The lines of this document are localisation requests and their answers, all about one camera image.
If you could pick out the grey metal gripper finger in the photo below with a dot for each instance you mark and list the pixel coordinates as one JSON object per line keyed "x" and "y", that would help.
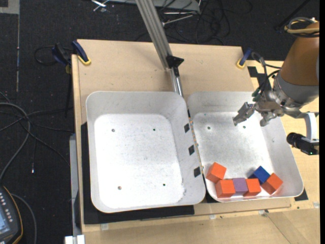
{"x": 243, "y": 114}
{"x": 266, "y": 118}

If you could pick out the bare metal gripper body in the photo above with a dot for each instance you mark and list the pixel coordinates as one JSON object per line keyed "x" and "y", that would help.
{"x": 273, "y": 103}

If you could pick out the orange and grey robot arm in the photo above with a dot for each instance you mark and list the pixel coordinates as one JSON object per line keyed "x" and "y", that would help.
{"x": 302, "y": 62}

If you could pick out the white plastic tray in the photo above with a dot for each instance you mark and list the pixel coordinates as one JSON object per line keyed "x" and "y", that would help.
{"x": 137, "y": 151}
{"x": 238, "y": 146}

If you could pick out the blue cube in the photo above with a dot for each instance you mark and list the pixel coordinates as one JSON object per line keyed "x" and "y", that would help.
{"x": 261, "y": 174}

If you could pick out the pale wood board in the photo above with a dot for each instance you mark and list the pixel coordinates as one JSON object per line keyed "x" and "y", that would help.
{"x": 203, "y": 70}

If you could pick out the orange cube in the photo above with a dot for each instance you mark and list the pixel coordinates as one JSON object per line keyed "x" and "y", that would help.
{"x": 216, "y": 172}
{"x": 253, "y": 187}
{"x": 225, "y": 188}
{"x": 272, "y": 183}

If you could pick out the purple cube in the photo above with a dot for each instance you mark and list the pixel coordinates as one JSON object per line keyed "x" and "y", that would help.
{"x": 240, "y": 185}

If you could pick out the black cylinder on white bracket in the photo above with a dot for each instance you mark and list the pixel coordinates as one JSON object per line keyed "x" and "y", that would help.
{"x": 304, "y": 138}

